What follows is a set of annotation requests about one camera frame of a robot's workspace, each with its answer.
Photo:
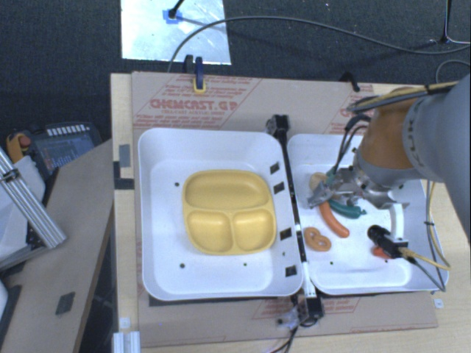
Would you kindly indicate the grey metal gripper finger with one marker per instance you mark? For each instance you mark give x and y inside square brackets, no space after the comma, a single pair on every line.
[326,189]
[315,198]

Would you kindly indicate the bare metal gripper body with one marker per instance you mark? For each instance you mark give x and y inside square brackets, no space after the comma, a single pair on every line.
[355,184]

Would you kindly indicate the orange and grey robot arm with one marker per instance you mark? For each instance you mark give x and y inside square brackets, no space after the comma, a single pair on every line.
[434,131]

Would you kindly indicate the beige biscuit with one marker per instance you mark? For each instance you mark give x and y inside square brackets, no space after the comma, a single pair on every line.
[316,178]

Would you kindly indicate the thin black and white rod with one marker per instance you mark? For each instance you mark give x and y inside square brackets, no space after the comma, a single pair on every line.
[294,212]

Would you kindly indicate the green pea pod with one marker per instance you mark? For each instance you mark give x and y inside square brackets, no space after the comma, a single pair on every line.
[347,210]

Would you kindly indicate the orange sausage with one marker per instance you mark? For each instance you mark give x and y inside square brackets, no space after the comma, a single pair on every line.
[333,222]

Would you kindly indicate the brown pretzel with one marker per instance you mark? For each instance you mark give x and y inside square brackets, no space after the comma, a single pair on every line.
[312,242]

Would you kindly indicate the orange carrot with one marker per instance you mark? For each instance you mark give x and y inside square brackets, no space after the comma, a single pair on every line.
[378,251]

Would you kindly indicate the white plastic tray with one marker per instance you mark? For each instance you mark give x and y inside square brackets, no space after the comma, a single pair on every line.
[353,270]
[165,267]

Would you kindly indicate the yellow divided plate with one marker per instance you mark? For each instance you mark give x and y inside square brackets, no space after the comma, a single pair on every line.
[228,204]

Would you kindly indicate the brown cardboard board red print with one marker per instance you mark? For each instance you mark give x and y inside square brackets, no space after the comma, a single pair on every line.
[239,98]

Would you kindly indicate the black cylinder on white bracket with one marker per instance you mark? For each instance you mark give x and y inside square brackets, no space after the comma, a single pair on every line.
[382,238]

